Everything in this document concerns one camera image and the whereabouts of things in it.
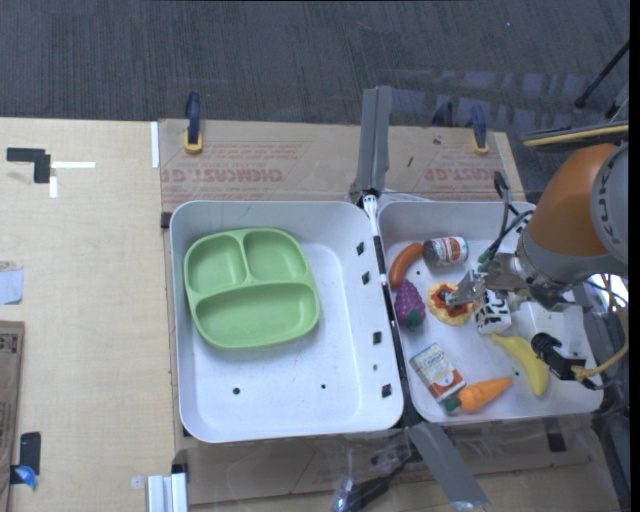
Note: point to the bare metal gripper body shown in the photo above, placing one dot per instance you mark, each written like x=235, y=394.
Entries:
x=506, y=274

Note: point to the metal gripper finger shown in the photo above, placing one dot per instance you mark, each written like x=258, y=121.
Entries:
x=467, y=290

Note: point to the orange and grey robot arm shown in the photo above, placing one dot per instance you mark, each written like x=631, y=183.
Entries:
x=565, y=205

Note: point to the toy pizza slice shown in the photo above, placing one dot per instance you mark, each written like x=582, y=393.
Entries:
x=452, y=314

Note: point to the black and white spotted carton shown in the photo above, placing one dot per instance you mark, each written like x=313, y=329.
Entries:
x=492, y=315

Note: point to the small red and white can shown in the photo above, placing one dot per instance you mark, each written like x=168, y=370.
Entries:
x=446, y=251

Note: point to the purple toy grapes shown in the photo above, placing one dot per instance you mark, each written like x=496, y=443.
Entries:
x=407, y=302

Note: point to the orange-brown toy sausage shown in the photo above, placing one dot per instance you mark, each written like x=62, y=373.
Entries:
x=402, y=262

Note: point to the white plastic tray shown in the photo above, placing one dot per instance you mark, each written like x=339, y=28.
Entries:
x=480, y=360
x=300, y=380

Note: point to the orange and white carton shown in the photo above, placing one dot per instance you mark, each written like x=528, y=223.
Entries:
x=436, y=371

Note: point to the yellow banana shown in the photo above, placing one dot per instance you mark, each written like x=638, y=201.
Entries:
x=527, y=360

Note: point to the thin black and white rod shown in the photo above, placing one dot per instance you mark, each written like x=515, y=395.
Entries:
x=382, y=265

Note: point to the orange carrot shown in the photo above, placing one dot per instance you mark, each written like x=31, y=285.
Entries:
x=482, y=394

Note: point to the green divided plate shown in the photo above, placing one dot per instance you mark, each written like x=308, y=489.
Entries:
x=252, y=295

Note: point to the brown cardboard board red print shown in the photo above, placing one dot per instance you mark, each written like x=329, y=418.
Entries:
x=280, y=170

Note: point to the black cylinder on white bracket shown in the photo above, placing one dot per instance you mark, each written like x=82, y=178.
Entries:
x=557, y=357

